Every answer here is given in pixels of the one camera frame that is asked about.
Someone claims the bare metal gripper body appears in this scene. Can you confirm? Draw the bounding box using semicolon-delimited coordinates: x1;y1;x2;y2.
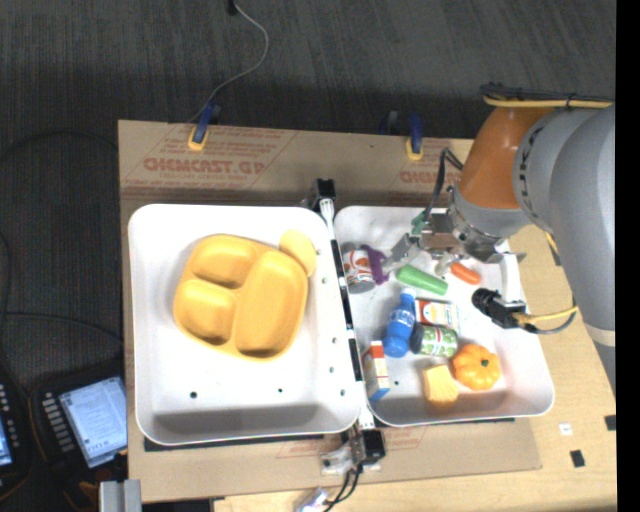
417;209;510;262

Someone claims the green toy vegetable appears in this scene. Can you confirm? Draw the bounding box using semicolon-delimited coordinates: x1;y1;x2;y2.
395;263;450;297

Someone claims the orange carrot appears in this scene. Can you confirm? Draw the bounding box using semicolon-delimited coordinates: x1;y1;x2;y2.
449;260;483;287

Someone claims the white and yellow carton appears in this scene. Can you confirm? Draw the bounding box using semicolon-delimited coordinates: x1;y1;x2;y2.
413;297;461;333

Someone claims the white and orange can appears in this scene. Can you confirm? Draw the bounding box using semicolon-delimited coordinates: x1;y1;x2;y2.
341;242;377;295

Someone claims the thin black and white rod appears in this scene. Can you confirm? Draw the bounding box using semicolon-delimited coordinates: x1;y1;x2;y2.
319;198;376;430

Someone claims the blue bottle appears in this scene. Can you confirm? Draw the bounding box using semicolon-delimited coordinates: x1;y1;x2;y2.
382;287;419;359

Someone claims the green and white can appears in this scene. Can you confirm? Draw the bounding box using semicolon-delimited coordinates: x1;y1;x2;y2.
409;323;460;359

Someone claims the yellow round biscuit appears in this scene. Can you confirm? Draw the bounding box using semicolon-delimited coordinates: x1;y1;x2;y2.
278;228;319;279

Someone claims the orange pumpkin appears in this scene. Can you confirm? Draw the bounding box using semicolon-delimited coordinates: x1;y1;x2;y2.
451;342;503;392

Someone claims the yellow ridged toy food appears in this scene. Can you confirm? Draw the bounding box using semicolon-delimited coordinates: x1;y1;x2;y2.
420;364;460;406

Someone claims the orange and white carton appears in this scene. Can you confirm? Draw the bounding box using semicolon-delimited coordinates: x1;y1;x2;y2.
360;339;392;403

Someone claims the brown cardboard board red print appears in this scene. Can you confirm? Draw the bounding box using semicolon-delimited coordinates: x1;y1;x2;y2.
118;119;544;504

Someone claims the white plastic tray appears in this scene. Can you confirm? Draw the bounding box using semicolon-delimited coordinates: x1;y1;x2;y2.
127;202;363;447
332;204;557;429

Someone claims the yellow divided plate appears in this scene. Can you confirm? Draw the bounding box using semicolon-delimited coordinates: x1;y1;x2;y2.
172;233;310;362

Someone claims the black cylinder on white bracket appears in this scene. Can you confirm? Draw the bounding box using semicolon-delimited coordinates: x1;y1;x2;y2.
471;252;528;330

